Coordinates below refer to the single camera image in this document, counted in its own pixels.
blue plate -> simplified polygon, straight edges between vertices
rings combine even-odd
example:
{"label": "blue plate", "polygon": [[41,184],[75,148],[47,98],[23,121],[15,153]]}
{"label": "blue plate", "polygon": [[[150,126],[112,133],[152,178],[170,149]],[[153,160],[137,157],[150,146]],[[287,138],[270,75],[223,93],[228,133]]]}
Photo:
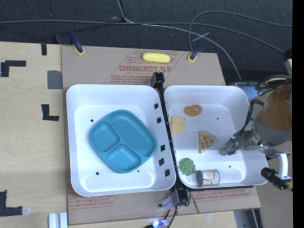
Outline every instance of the blue plate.
{"label": "blue plate", "polygon": [[150,129],[133,113],[114,111],[90,131],[90,143],[96,153],[116,172],[131,172],[149,158],[157,147]]}

pretzel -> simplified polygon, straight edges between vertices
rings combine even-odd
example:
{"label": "pretzel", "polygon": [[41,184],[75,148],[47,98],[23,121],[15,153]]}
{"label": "pretzel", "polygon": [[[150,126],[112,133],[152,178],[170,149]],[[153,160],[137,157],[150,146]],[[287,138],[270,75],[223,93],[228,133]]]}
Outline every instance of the pretzel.
{"label": "pretzel", "polygon": [[194,104],[192,106],[186,106],[184,108],[184,112],[189,116],[197,116],[201,113],[201,106],[198,104]]}

cardboard box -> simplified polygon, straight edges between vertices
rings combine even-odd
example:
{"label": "cardboard box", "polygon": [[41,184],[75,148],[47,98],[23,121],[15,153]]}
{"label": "cardboard box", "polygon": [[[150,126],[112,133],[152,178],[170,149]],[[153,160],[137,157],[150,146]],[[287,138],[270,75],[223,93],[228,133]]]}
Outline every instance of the cardboard box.
{"label": "cardboard box", "polygon": [[[159,210],[157,202],[169,196],[170,190],[89,198],[75,193],[70,183],[66,92],[76,84],[145,85],[153,72],[164,73],[165,88],[171,85],[225,85],[218,57],[212,53],[199,53],[196,61],[190,63],[187,61],[189,52],[108,47],[85,47],[85,51],[79,56],[73,46],[61,48],[69,224],[163,217],[167,211]],[[171,60],[168,64],[144,62],[144,52],[165,53]],[[178,215],[260,207],[254,187],[191,193],[190,205],[181,208]]]}

silver can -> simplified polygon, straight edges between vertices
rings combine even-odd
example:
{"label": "silver can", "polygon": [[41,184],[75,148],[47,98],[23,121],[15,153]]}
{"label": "silver can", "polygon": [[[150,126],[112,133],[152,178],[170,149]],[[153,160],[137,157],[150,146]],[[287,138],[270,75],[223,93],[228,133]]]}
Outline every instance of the silver can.
{"label": "silver can", "polygon": [[216,169],[196,171],[196,180],[200,187],[205,185],[218,185],[219,171]]}

blue and yellow clamp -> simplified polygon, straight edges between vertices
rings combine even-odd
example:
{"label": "blue and yellow clamp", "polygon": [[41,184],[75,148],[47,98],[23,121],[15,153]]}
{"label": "blue and yellow clamp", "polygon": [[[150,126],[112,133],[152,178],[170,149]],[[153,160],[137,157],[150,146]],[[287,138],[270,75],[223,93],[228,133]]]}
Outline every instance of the blue and yellow clamp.
{"label": "blue and yellow clamp", "polygon": [[187,57],[188,62],[193,63],[198,57],[197,54],[202,50],[203,44],[199,44],[199,46],[194,50],[194,52],[190,53]]}
{"label": "blue and yellow clamp", "polygon": [[78,37],[72,32],[70,32],[68,35],[69,35],[72,43],[74,44],[74,50],[76,51],[76,53],[79,56],[82,56],[84,53],[86,53],[86,51],[82,48],[80,40],[78,39]]}

